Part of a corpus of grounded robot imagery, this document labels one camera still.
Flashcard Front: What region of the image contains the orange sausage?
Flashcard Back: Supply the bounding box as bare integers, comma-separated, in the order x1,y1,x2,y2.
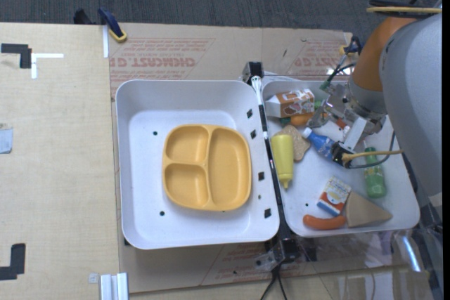
302,214,347,231

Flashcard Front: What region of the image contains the green bottle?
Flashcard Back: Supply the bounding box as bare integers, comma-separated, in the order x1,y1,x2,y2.
363,146,387,199

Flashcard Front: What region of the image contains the brown cardboard board red print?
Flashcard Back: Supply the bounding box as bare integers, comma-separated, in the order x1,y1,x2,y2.
108,22,425,294

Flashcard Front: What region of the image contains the orange and white carton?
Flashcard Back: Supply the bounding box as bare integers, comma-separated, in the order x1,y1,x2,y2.
264,88,316,119

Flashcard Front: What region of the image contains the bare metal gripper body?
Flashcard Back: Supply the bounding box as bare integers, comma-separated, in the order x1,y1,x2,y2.
321,81,387,136

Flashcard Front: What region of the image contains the white plastic tray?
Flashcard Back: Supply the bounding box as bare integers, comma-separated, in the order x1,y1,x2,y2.
115,79,281,251
261,78,421,238

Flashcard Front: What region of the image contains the black block with thin wires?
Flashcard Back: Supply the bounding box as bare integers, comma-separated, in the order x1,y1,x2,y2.
255,237,300,270
241,61,265,83

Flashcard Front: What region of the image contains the white blue and red packet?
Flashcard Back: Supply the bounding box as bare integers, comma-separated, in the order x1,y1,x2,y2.
316,175,352,217

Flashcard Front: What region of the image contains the thin black and white rod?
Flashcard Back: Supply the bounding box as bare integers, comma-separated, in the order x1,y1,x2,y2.
250,76,293,240

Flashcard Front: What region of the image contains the tan pizza slice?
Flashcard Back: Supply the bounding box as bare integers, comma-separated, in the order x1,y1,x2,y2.
342,190,394,229

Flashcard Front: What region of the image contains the yellow squeeze bottle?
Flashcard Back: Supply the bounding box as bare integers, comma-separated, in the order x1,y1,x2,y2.
270,133,295,190

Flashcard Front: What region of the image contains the black cylinder on white bracket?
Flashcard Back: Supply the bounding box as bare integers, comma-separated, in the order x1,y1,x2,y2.
331,117,369,169

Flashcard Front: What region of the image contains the brown bread slice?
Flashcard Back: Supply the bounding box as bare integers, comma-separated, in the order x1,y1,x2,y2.
273,124,312,163

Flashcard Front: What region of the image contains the blue bottle with white cap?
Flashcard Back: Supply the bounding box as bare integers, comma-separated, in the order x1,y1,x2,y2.
302,126,338,161

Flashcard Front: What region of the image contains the yellow divided plate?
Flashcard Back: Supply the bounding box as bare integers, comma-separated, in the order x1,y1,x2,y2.
162,124,253,212

